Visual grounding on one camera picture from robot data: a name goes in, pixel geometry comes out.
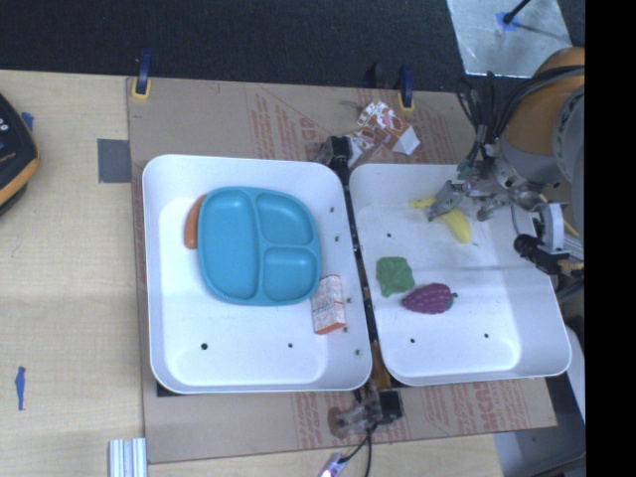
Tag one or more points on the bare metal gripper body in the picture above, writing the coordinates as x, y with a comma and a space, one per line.
502, 184

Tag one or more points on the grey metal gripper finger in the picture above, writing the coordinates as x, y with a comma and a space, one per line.
490, 209
447, 199

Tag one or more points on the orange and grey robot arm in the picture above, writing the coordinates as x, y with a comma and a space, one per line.
541, 117

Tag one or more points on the yellow banana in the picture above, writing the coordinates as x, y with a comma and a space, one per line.
459, 225

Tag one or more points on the green lettuce leaf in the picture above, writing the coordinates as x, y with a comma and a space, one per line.
394, 276

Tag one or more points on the white carton with red print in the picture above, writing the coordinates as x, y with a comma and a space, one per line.
385, 127

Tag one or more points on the purple grapes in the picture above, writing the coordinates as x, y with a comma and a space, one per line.
427, 300

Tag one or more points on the thin black and white rod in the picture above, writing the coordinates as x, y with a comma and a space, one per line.
366, 296

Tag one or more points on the white plastic tray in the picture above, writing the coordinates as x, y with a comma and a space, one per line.
248, 351
472, 336

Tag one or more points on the orange and white carton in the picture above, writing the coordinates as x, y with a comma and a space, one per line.
328, 306

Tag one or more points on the blue divided plate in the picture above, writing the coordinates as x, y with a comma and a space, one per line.
233, 246

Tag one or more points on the brown cardboard board, red print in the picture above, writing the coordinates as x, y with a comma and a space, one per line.
208, 117

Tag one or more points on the orange sausage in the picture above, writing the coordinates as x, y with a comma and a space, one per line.
190, 226

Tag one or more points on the black cylinder on white bracket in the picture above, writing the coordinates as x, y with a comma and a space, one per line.
549, 239

